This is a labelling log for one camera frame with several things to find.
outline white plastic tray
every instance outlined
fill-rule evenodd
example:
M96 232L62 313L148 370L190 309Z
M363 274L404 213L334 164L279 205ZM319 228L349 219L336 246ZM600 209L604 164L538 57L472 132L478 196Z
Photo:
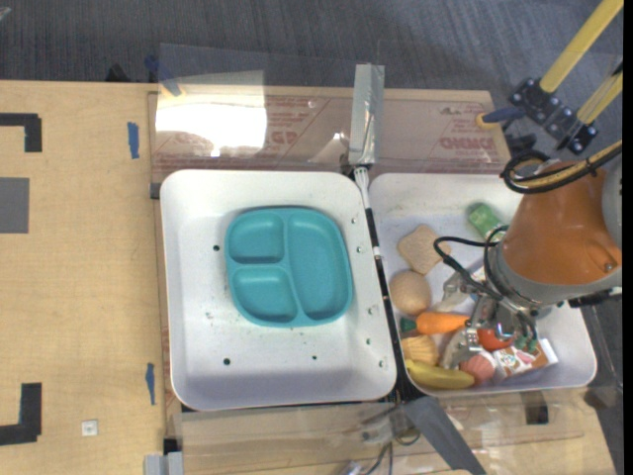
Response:
M469 224L466 208L485 202L509 223L520 196L508 190L502 180L492 175L474 174L383 174L370 185L380 249L388 283L400 271L408 269L397 250L398 241L420 224L431 226L440 236L457 236L481 240ZM480 248L450 243L452 255L462 265L482 261ZM433 293L433 303L442 298L442 285L453 270L438 263L426 276ZM474 303L460 305L471 313ZM394 309L397 322L402 315ZM505 380L496 386L482 386L466 391L418 389L429 395L456 396L492 394L537 389L584 387L595 376L597 362L582 312L569 307L553 309L538 321L539 335L550 340L559 363L533 373ZM441 345L446 339L440 339Z
M171 379L182 403L227 410L370 401L397 369L360 192L326 172L181 170L160 190ZM264 206L330 216L345 239L354 294L340 319L301 329L255 325L235 308L223 242L230 222Z

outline yellow tube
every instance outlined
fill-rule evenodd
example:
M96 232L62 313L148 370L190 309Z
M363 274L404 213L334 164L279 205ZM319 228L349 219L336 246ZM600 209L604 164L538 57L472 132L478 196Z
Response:
M597 116L604 111L613 99L622 91L624 84L624 71L606 79L578 110L578 119L586 125L590 125Z
M624 0L602 0L598 4L572 41L541 78L540 86L543 91L546 93L556 91L623 6Z

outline black corner marker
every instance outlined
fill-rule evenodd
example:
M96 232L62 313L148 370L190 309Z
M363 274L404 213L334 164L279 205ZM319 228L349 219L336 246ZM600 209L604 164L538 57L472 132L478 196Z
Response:
M0 113L0 127L24 127L24 151L42 152L42 118L33 113Z
M0 426L0 445L38 441L42 434L42 384L22 384L17 424Z

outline white square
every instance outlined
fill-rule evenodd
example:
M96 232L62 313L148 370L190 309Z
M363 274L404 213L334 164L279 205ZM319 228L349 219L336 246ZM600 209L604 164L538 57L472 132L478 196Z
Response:
M81 423L82 436L96 436L97 434L99 434L99 421L93 419L92 421Z

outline bread slice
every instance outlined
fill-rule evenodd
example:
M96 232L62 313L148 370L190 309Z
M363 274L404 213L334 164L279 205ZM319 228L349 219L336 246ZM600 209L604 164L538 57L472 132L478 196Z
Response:
M433 248L437 238L439 235L431 227L420 225L398 242L398 252L413 271L427 274L442 259ZM439 246L446 254L450 254L448 242L441 242Z

